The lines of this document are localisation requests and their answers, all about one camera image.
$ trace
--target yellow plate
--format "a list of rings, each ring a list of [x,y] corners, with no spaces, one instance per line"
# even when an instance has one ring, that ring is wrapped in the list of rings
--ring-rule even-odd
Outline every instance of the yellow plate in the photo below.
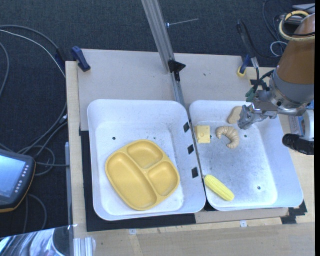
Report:
[[[146,139],[114,152],[105,163],[105,173],[122,200],[137,211],[157,206],[180,184],[179,172],[166,153]]]

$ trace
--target black clamp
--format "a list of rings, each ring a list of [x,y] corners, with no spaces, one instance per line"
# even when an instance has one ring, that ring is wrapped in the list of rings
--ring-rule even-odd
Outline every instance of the black clamp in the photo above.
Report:
[[[79,61],[78,66],[80,69],[82,69],[83,72],[87,72],[91,69],[91,67],[89,66],[89,64],[86,61],[84,53],[82,52],[82,50],[78,46],[73,47],[71,49],[71,53],[72,53],[73,57],[75,58],[75,60]]]
[[[169,69],[170,69],[170,72],[174,72],[174,78],[177,82],[180,82],[180,71],[183,70],[186,65],[185,64],[182,64],[182,63],[179,63],[179,62],[176,62],[175,60],[171,59],[168,61],[168,66],[169,66]]]

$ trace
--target white tray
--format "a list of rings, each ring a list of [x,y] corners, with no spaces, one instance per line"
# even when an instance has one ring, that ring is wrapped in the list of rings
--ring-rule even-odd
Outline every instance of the white tray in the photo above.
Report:
[[[175,101],[108,100],[93,101],[88,109],[91,150],[93,206],[102,219],[117,221],[163,215],[190,214],[203,209],[206,194],[185,108]],[[156,207],[137,211],[127,206],[109,182],[105,163],[108,157],[137,140],[155,142],[171,159],[180,174],[180,186]],[[192,169],[199,175],[193,177]]]
[[[249,104],[199,100],[190,106],[193,127],[210,126],[211,143],[197,143],[203,176],[215,176],[235,195],[233,201],[225,201],[206,187],[208,202],[219,211],[299,206],[303,192],[289,149],[282,144],[284,133],[279,118],[241,130],[237,124],[229,124],[227,118],[234,107],[243,105]],[[228,148],[230,140],[225,136],[216,137],[220,126],[238,130],[237,148]]]

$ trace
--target screen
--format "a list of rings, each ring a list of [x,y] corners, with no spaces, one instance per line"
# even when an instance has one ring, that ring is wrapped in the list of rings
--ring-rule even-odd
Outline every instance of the screen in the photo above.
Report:
[[[10,198],[26,162],[0,155],[0,196]]]

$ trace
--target yellow corn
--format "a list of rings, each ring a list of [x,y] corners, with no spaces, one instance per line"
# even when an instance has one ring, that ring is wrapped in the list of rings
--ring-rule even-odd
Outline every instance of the yellow corn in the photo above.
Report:
[[[234,193],[227,188],[220,180],[212,175],[206,175],[204,184],[207,185],[213,192],[226,201],[232,201],[235,198]]]

